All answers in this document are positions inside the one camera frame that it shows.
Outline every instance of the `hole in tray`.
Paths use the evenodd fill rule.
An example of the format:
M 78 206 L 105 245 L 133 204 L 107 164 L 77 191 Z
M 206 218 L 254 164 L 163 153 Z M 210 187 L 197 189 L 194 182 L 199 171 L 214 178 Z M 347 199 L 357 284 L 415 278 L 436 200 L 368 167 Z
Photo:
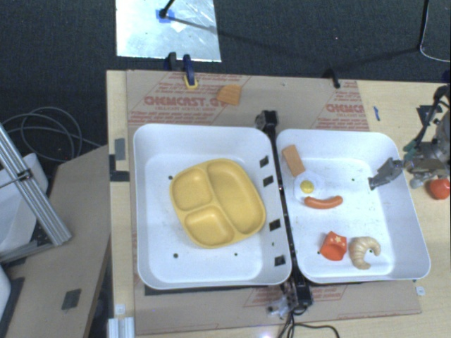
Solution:
M 285 257 L 284 256 L 276 256 L 274 258 L 274 266 L 277 267 L 278 265 L 285 264 Z
M 263 186 L 266 187 L 266 186 L 270 185 L 272 182 L 274 182 L 274 178 L 271 175 L 271 176 L 263 179 Z
M 273 220 L 269 223 L 269 231 L 272 232 L 273 230 L 280 228 L 280 219 Z
M 269 158 L 268 156 L 265 156 L 263 159 L 260 160 L 260 168 L 263 168 L 265 165 L 269 164 Z

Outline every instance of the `white tray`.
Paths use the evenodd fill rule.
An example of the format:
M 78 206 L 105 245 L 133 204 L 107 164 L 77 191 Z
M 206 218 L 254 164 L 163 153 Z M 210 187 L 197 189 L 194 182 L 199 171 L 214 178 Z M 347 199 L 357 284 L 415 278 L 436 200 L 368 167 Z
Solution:
M 342 205 L 328 210 L 305 206 L 297 199 L 298 181 L 280 154 L 297 261 L 307 279 L 341 283 L 419 279 L 428 274 L 431 262 L 404 175 L 369 189 L 368 178 L 387 158 L 399 158 L 390 138 L 374 132 L 284 130 L 277 138 L 279 153 L 291 144 L 297 147 L 306 173 L 320 179 L 321 191 L 312 196 L 343 197 Z M 342 261 L 327 260 L 318 251 L 331 230 L 345 236 L 348 244 L 354 237 L 377 239 L 380 256 L 366 253 L 368 270 L 355 268 L 348 253 Z
M 133 146 L 137 268 L 145 284 L 179 289 L 271 285 L 288 278 L 290 250 L 271 143 L 263 132 L 249 127 L 150 124 L 136 131 Z M 266 157 L 268 163 L 261 167 Z M 265 204 L 266 222 L 241 242 L 205 249 L 183 230 L 171 203 L 169 177 L 215 158 L 231 159 L 245 169 Z M 267 177 L 273 177 L 273 183 L 264 187 Z M 275 220 L 280 227 L 270 230 Z
M 11 283 L 0 265 L 0 320 L 8 303 L 9 294 L 11 293 Z

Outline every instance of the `metal sheet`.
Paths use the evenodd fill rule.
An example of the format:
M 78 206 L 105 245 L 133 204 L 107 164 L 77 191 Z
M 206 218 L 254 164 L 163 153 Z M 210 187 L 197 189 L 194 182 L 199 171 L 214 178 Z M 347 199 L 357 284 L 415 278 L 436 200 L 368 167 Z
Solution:
M 118 56 L 221 62 L 213 0 L 175 0 L 167 19 L 158 12 L 169 0 L 116 0 Z

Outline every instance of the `wooden table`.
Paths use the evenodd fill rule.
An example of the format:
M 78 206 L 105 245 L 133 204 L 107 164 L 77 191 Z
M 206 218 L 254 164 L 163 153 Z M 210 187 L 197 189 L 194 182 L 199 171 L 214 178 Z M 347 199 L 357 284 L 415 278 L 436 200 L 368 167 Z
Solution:
M 382 132 L 393 139 L 398 149 L 414 138 L 421 127 L 416 107 L 430 105 L 439 84 L 411 82 L 358 81 L 370 131 Z M 109 138 L 127 137 L 125 72 L 111 71 L 107 75 L 109 94 Z M 373 113 L 378 109 L 380 121 Z M 426 138 L 430 139 L 434 128 Z M 109 145 L 114 154 L 114 144 Z M 128 155 L 116 162 L 116 170 L 129 170 Z M 110 184 L 111 196 L 130 196 L 130 188 L 120 182 Z M 340 320 L 331 322 L 342 337 L 445 337 L 451 332 L 451 271 L 450 271 L 450 200 L 434 201 L 423 188 L 411 191 L 424 238 L 431 257 L 429 275 L 418 281 L 425 290 L 420 297 L 422 314 L 389 318 Z M 111 202 L 111 238 L 113 259 L 113 295 L 117 318 L 135 314 L 132 276 L 132 237 L 130 200 L 113 199 Z M 249 327 L 231 330 L 159 334 L 150 337 L 276 337 L 280 327 Z M 296 329 L 296 337 L 332 337 L 330 332 Z
M 7 338 L 88 337 L 110 253 L 108 172 L 106 146 L 58 167 L 50 202 L 73 238 L 6 271 L 25 278 Z M 76 306 L 62 310 L 78 289 Z

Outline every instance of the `blue tape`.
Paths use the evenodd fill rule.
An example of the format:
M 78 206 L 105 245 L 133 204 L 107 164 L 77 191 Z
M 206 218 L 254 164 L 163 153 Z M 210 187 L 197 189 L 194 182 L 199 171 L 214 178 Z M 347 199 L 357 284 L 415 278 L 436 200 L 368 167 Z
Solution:
M 374 109 L 374 115 L 376 115 L 376 119 L 378 121 L 381 121 L 381 118 L 379 118 L 379 110 L 375 106 L 373 106 L 373 109 Z

